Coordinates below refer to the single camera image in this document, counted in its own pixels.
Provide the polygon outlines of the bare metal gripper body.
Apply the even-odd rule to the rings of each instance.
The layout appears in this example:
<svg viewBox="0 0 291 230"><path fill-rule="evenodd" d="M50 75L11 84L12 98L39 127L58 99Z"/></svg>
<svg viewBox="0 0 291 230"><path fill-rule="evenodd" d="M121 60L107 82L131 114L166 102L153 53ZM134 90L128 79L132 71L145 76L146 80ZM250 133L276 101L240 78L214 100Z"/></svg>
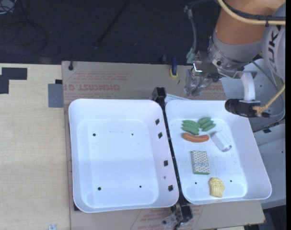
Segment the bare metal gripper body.
<svg viewBox="0 0 291 230"><path fill-rule="evenodd" d="M233 78L249 61L249 44L227 44L210 39L207 51L199 51L194 59L192 77L217 80Z"/></svg>

